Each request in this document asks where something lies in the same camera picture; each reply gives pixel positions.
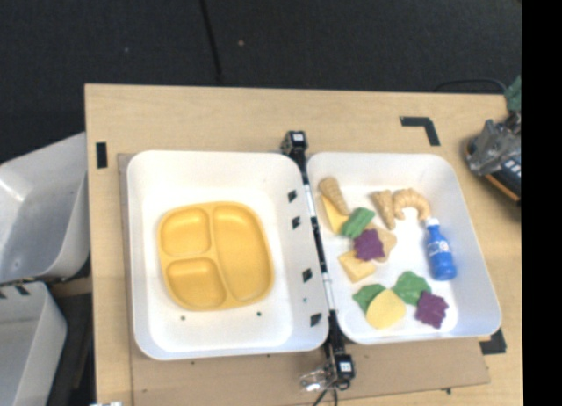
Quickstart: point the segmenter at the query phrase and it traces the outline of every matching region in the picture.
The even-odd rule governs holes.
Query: wooden table
[[[118,155],[146,149],[276,151],[287,131],[304,130],[309,154],[434,153],[453,166],[498,295],[508,345],[506,353],[487,356],[479,352],[477,339],[374,345],[385,347],[378,350],[350,345],[358,369],[367,364],[374,368],[372,376],[363,372],[357,377],[354,387],[340,395],[340,404],[522,404],[521,209],[474,177],[463,157],[467,139],[479,134],[485,120],[505,119],[503,97],[89,84],[85,107],[99,402],[313,402],[316,395],[302,395],[292,383],[299,375],[294,372],[315,361],[316,353],[197,363],[154,362],[141,354],[127,320],[119,207]],[[405,117],[432,123],[440,145],[431,144],[424,127],[404,126]],[[368,362],[369,357],[379,364]],[[177,377],[164,376],[176,369]],[[453,389],[448,395],[443,388]],[[187,396],[182,401],[179,395]]]

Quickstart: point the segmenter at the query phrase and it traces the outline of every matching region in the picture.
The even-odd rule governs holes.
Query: bottle cap
[[[428,227],[434,227],[435,225],[439,225],[439,220],[434,218],[434,217],[429,217],[426,221],[425,221],[425,226],[426,228]]]

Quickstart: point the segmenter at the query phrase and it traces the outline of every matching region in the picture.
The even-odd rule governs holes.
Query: white plastic container
[[[41,281],[72,277],[90,253],[86,170],[85,133],[0,165],[3,406],[47,402],[67,325]]]
[[[448,163],[433,155],[325,153],[312,156],[307,167],[311,192],[303,186],[297,165],[279,154],[148,151],[133,157],[127,168],[133,330],[148,356],[191,359],[312,350],[328,333],[326,298],[332,295],[343,333],[359,344],[486,336],[498,329],[498,302]],[[447,282],[431,280],[423,227],[412,215],[415,211],[407,208],[407,219],[395,230],[399,244],[389,261],[372,277],[352,285],[337,260],[350,250],[351,242],[330,231],[318,191],[318,183],[328,176],[338,179],[352,208],[374,209],[369,194],[385,188],[423,192],[450,239],[458,276]],[[289,192],[296,193],[293,201],[287,199]],[[166,292],[158,265],[157,224],[176,207],[227,200],[238,201],[261,217],[273,252],[275,286],[256,305],[188,311]],[[318,215],[321,226],[330,293],[321,282],[310,211]],[[295,217],[300,226],[292,229]],[[382,224],[378,217],[375,222]],[[312,270],[313,278],[303,283],[306,269]],[[417,322],[409,305],[400,325],[376,330],[353,301],[360,286],[380,283],[390,288],[405,270],[423,276],[434,294],[449,303],[440,330]],[[315,314],[321,314],[321,323],[311,327]]]

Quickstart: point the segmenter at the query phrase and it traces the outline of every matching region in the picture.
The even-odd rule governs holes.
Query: yellow plate
[[[260,301],[273,286],[263,225],[240,203],[169,211],[158,225],[158,255],[169,294],[190,310],[245,306]]]

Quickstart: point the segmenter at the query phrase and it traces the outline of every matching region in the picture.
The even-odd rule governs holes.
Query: bottle label
[[[450,253],[449,243],[447,241],[436,241],[428,243],[429,257],[432,257],[439,253]]]

